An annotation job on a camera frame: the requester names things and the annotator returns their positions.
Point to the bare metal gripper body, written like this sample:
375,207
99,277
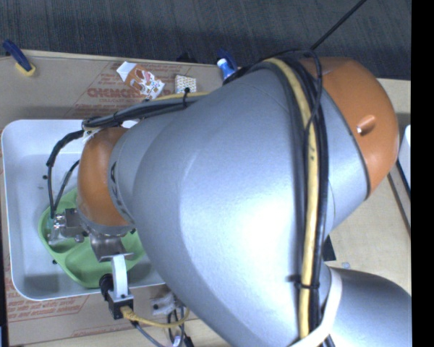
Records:
107,247

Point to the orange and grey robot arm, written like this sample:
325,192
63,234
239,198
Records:
220,179

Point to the green divided plate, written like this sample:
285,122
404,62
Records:
80,266

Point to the white plastic tray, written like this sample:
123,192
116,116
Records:
25,193

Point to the brown cardboard board red print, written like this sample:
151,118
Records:
54,85

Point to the white and orange carton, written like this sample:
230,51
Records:
144,80

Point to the small yellow patterned box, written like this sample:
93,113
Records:
185,84

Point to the blue bottle with white cap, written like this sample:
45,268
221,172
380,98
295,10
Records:
225,69

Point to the black cylinder on white bracket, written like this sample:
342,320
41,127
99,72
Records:
118,271

